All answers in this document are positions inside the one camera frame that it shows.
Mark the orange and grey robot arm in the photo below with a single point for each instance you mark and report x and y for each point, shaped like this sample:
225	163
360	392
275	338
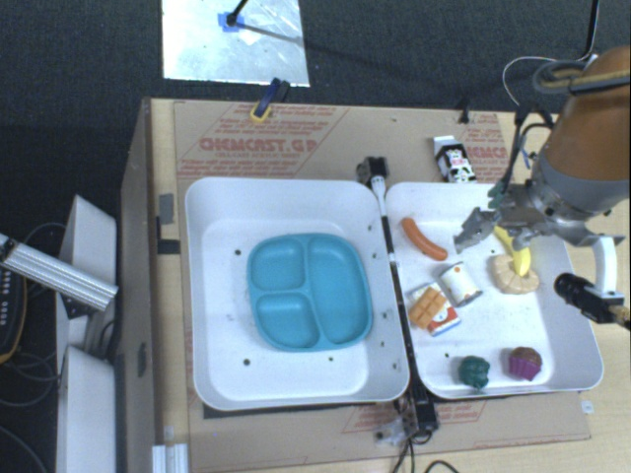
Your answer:
581	131

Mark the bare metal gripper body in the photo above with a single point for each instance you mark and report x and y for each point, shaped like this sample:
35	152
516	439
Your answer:
522	210

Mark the white plastic tray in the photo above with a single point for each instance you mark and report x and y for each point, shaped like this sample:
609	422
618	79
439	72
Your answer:
222	313
498	323

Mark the brown cardboard board red print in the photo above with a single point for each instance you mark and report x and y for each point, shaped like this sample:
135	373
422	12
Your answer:
305	146

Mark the yellow banana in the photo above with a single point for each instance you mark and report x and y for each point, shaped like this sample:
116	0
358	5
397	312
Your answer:
520	261

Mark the green broccoli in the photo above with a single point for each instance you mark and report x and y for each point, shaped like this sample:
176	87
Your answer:
474	371

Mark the white cow print carton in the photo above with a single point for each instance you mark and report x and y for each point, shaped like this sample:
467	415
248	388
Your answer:
456	163

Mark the small white can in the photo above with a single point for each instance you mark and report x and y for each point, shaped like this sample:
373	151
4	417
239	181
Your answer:
459	284

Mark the thin black and white rod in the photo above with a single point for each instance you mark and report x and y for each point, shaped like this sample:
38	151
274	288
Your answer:
394	274

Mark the orange toy sausage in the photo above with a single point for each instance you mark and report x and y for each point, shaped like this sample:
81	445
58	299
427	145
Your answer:
421	239

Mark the beige toy doughnut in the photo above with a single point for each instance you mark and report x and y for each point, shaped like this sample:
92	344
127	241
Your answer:
503	274

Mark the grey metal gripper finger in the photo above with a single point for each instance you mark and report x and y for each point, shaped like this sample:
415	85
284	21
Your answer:
526	239
475	227

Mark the black cylinder on white bracket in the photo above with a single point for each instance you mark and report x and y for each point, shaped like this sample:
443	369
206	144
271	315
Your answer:
584	296

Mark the purple and brown toy cupcake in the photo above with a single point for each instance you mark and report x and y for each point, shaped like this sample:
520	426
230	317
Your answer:
523	362

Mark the blue divided plate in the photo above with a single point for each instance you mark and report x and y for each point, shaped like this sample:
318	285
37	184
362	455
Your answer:
308	291

